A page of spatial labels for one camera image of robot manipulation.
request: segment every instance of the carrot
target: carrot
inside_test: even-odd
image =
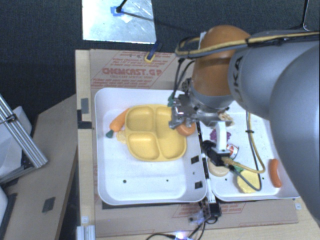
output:
[[[182,123],[180,125],[178,125],[176,128],[177,132],[179,134],[181,134],[182,136],[190,136],[191,134],[193,134],[196,130],[196,124],[193,122],[191,124],[191,127],[187,127],[186,123]]]
[[[124,126],[126,122],[126,114],[128,113],[129,108],[127,108],[125,111],[123,111],[121,114],[119,114],[115,119],[112,120],[112,122],[109,125],[110,131],[106,133],[105,136],[108,138],[112,138],[114,132],[119,132]]]
[[[282,182],[278,175],[278,164],[279,164],[278,159],[274,158],[270,161],[270,165],[269,165],[271,182],[275,188],[280,188],[282,186]]]

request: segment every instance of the gray robot arm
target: gray robot arm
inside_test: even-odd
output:
[[[255,36],[286,33],[292,31]],[[174,99],[169,125],[202,121],[213,126],[233,99],[269,120],[281,162],[320,225],[319,52],[319,34],[316,40],[240,47],[228,67],[231,95],[203,95],[191,80],[185,94]]]

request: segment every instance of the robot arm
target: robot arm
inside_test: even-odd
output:
[[[251,38],[300,34],[272,31]],[[196,58],[193,74],[185,94],[173,101],[169,125],[175,128],[184,121],[202,121],[212,127],[233,100],[269,120],[281,162],[320,225],[319,33],[311,40],[286,42],[289,38],[283,38],[283,43],[259,45],[248,45],[248,37],[232,26],[214,27],[204,36],[199,51],[186,53]],[[225,42],[233,50],[223,47]],[[217,43],[222,52],[204,53]],[[206,56],[197,58],[197,53]]]

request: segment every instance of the wooden table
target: wooden table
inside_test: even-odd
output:
[[[49,162],[5,189],[17,197],[4,240],[59,239],[77,164],[75,95],[38,116],[33,139]],[[43,212],[49,199],[53,208]]]
[[[90,52],[76,51],[76,85],[78,119],[84,124],[92,122],[91,88],[90,88]],[[93,133],[91,128],[78,129],[79,154],[79,184],[80,184],[80,215],[81,225],[86,227],[95,225],[95,197],[94,197],[94,166],[93,166]],[[295,200],[299,223],[277,224],[268,226],[238,227],[226,229],[206,230],[203,240],[265,240],[265,239],[320,239],[320,229],[308,212],[304,202]],[[130,236],[100,237],[97,240],[144,240],[148,234]],[[152,240],[164,239],[163,236],[154,236]]]

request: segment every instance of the dark carpet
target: dark carpet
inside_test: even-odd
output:
[[[254,34],[302,21],[305,0],[151,0],[163,52],[219,24]],[[319,0],[309,4],[309,25],[319,28]],[[22,106],[33,122],[76,93],[75,50],[147,51],[146,44],[82,40],[82,0],[0,0],[0,94]]]

